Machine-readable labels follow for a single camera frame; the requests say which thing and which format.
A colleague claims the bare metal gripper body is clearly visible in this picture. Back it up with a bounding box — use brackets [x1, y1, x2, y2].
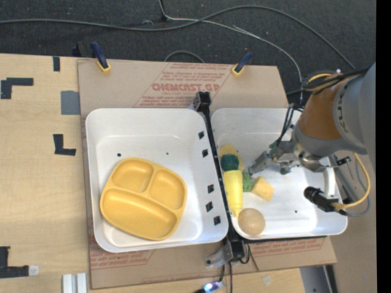
[268, 140, 330, 173]

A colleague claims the pale yellow cheese wedge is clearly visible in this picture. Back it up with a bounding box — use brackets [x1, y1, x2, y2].
[250, 176, 276, 203]

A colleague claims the yellow squeeze bottle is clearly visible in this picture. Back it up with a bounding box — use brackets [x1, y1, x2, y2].
[222, 169, 244, 218]

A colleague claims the thin black rod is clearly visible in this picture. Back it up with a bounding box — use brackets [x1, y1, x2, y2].
[202, 101, 238, 244]

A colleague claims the white plastic tray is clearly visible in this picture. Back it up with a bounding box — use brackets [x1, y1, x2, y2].
[210, 107, 349, 241]
[85, 107, 230, 253]

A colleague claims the beige round bread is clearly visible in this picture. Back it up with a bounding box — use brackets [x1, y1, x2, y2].
[237, 207, 266, 236]

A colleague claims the yellow divided plate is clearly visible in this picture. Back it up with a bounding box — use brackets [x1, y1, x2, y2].
[99, 157, 188, 242]

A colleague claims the brown cardboard board red print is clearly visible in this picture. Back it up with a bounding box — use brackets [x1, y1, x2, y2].
[76, 58, 338, 290]

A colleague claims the black cylinder on white bracket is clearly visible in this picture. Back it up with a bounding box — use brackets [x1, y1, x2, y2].
[303, 166, 342, 213]

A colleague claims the black block with thin wires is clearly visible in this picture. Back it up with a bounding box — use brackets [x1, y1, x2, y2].
[194, 91, 213, 113]
[228, 239, 246, 261]

